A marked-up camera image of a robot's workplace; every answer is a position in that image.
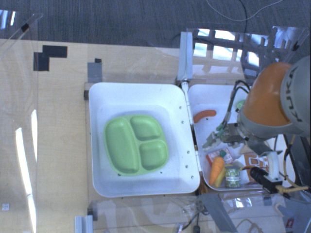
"gray carpet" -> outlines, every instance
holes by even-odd
[[[278,0],[242,0],[247,15]],[[238,0],[210,0],[236,19],[245,14]],[[177,47],[176,35],[187,28],[243,32],[245,22],[215,13],[205,0],[0,0],[0,9],[43,13],[38,39],[62,42]],[[268,34],[272,26],[307,27],[311,0],[285,0],[248,20],[246,31]],[[295,58],[310,54],[310,36]]]

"green plate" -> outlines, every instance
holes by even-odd
[[[148,115],[119,116],[104,127],[109,162],[121,175],[156,171],[168,161],[167,142],[159,122]]]

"wooden surface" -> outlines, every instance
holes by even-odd
[[[33,72],[33,52],[42,51],[42,45],[67,46],[68,56],[67,58],[50,58],[49,72]],[[12,90],[2,90],[1,98],[4,99],[10,93],[16,93],[14,98],[17,98],[24,87],[28,87],[27,94],[32,94],[32,97],[28,97],[20,104],[15,104],[24,109],[21,111],[16,109],[13,115],[16,118],[20,116],[24,119],[21,123],[26,122],[25,132],[30,129],[27,117],[30,116],[33,108],[38,111],[37,166],[31,154],[32,150],[27,151],[31,174],[37,167],[36,179],[32,179],[36,195],[37,232],[74,232],[74,217],[85,216],[91,202],[88,188],[88,179],[91,177],[88,174],[90,166],[87,165],[89,153],[87,153],[86,142],[86,133],[89,132],[86,130],[86,104],[83,97],[87,82],[87,63],[94,62],[95,58],[102,59],[105,81],[152,82],[156,80],[173,83],[177,74],[179,50],[56,42],[33,43],[29,41],[22,41],[15,46],[15,49],[8,57],[0,60],[3,74],[7,74],[9,68],[12,67],[19,70],[18,78],[14,69],[11,69],[10,75],[6,76],[6,79],[2,75],[2,87],[8,85]],[[32,81],[32,85],[25,86],[29,81]],[[9,116],[9,114],[2,113],[1,120]],[[1,146],[14,149],[13,129],[18,125],[9,122],[8,119],[7,123],[11,125],[10,132],[1,132],[1,137],[6,142],[6,144],[2,142]],[[25,133],[25,141],[25,145],[31,149],[31,140],[27,133]],[[8,149],[1,149],[0,151],[3,152],[0,158],[0,199],[2,203],[11,203],[11,210],[7,214],[1,212],[0,231],[3,233],[30,231],[26,197],[15,150],[10,152]],[[96,199],[105,202],[105,199],[93,195],[91,194],[91,197],[97,196]],[[104,212],[105,210],[111,213],[115,212],[113,206],[109,208],[110,204],[114,203],[106,201]],[[131,205],[125,207],[128,213],[134,215],[135,211],[141,213],[145,210],[143,204],[135,206],[135,208],[132,208]],[[159,210],[166,212],[168,207],[167,204]],[[262,226],[261,217],[266,216],[267,211],[270,211],[270,216],[274,215],[275,219],[273,217],[266,218],[265,227],[270,229],[271,225],[274,225],[275,230],[283,229],[281,218],[276,215],[273,207],[261,207],[257,214],[251,215],[252,220]],[[115,217],[118,218],[116,222],[122,221],[122,215],[115,215]],[[238,223],[239,217],[234,219],[234,222]],[[188,217],[182,216],[182,219],[187,221]],[[201,220],[206,222],[202,227],[205,227],[206,230],[210,229],[206,232],[217,232],[210,219],[202,218]],[[111,227],[110,232],[173,232],[175,227],[175,224],[152,226],[152,218],[146,222],[139,222],[139,224],[145,226],[117,229],[115,228],[117,225],[115,225],[115,227]]]

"tin can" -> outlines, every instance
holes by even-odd
[[[225,185],[229,188],[240,187],[240,168],[238,166],[225,167]]]

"orange carrot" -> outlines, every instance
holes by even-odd
[[[223,157],[217,156],[214,159],[214,162],[212,164],[212,168],[211,168],[210,174],[209,174],[209,184],[210,185],[213,185],[215,183],[217,177],[221,173],[224,166],[225,166],[225,161],[224,161]]]
[[[214,116],[216,116],[215,110],[204,110],[204,111],[199,112],[193,117],[193,122],[197,123],[204,117],[214,117]]]

